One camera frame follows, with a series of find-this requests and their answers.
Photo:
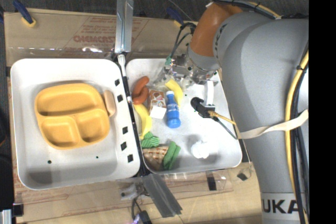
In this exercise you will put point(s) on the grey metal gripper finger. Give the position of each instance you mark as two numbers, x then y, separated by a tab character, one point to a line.
187	83
163	78

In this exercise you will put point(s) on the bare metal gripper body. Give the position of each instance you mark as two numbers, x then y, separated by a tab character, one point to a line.
185	66

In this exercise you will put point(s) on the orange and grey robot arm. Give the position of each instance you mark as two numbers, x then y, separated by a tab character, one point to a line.
260	81

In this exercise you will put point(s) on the yellow banana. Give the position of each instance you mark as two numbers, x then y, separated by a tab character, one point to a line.
144	118
177	90

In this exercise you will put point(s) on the brown carton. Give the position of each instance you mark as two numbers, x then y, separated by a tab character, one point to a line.
157	98

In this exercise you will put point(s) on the brown toy sausage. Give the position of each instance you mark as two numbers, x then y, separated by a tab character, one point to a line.
140	89

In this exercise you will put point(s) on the blue bottle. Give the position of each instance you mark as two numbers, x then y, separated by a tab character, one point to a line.
172	112

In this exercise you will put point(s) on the white cube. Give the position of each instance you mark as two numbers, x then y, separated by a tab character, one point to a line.
158	112

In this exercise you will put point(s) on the white plastic tray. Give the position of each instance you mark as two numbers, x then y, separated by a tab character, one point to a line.
78	170
210	133

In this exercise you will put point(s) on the beige toy bread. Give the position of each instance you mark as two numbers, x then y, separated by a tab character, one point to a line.
110	103

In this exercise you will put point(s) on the green crinkled toy vegetable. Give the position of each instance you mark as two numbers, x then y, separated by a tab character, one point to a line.
150	141

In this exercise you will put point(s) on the white crumpled lump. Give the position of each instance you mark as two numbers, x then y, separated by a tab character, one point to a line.
200	150

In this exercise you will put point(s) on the green toy pea pod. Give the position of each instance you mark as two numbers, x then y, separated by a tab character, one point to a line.
171	156

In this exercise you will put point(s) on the tan toy waffle slice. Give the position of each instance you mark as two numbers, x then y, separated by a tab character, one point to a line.
156	156

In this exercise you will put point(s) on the yellow divided plate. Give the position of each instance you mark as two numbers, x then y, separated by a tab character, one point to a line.
71	115

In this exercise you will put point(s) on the brown cardboard board red print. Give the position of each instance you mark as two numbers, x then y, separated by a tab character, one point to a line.
68	31

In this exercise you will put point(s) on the black cylinder on white bracket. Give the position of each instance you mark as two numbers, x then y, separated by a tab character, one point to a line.
202	107

